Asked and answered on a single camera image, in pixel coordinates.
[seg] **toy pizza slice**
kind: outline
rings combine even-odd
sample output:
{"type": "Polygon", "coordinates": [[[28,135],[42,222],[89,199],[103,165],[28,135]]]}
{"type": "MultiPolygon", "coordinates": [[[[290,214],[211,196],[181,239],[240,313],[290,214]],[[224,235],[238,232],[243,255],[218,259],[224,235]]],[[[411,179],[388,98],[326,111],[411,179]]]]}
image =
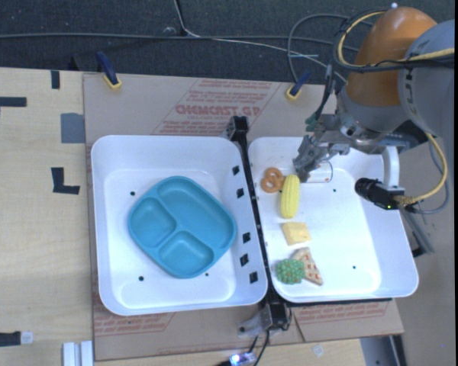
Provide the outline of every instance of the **toy pizza slice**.
{"type": "Polygon", "coordinates": [[[297,251],[295,251],[295,253],[292,256],[292,259],[304,262],[304,279],[307,279],[310,282],[318,284],[319,286],[321,286],[324,283],[321,277],[321,273],[319,272],[319,269],[315,264],[314,259],[312,258],[310,248],[304,247],[297,249],[297,251]]]}

